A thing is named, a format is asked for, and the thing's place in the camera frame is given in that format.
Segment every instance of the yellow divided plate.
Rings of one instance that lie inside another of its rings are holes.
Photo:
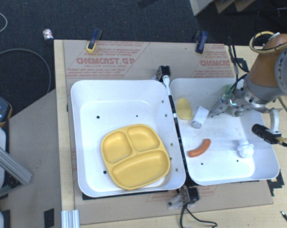
[[[147,186],[170,170],[170,158],[161,139],[144,124],[108,133],[102,140],[101,152],[111,178],[126,190]]]

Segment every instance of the table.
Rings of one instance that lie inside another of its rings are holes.
[[[59,155],[60,155],[60,179],[61,179],[61,202],[62,210],[74,210],[74,185],[72,177],[72,162],[69,138],[69,121],[66,95],[65,80],[65,55],[64,41],[54,41],[55,50],[55,68],[56,68],[56,97],[57,97],[57,117],[58,117],[58,137],[59,137]],[[238,57],[244,58],[250,67],[255,61],[256,54],[249,47],[236,47]],[[271,107],[280,107],[279,102],[271,103]],[[287,115],[284,111],[279,113],[280,131],[287,137]],[[264,115],[266,126],[269,126],[269,116]],[[287,227],[287,222],[282,217],[280,211],[287,214],[287,148],[280,145],[274,145],[277,159],[280,165],[284,186],[281,189],[275,189],[273,197],[274,204],[256,206],[241,209],[216,210],[200,212],[195,215],[202,220],[215,221],[219,227]],[[199,227],[200,223],[193,220],[188,214],[184,217],[184,226]],[[178,227],[179,215],[161,216],[155,218],[141,218],[126,221],[98,223],[90,225],[81,225],[83,228],[107,228],[107,227]]]

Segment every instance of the orange sausage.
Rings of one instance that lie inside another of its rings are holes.
[[[189,157],[196,157],[203,154],[209,148],[210,144],[211,140],[205,139],[202,145],[198,149],[191,150],[188,152]]]

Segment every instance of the white cable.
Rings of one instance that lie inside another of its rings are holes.
[[[5,19],[5,26],[2,29],[0,29],[0,32],[2,32],[7,27],[8,21],[7,21],[7,18],[3,14],[0,13],[0,15]]]

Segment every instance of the silver can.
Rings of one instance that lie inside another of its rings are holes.
[[[43,31],[43,37],[46,43],[53,43],[54,42],[54,37],[53,37],[53,33],[50,29],[46,28]]]

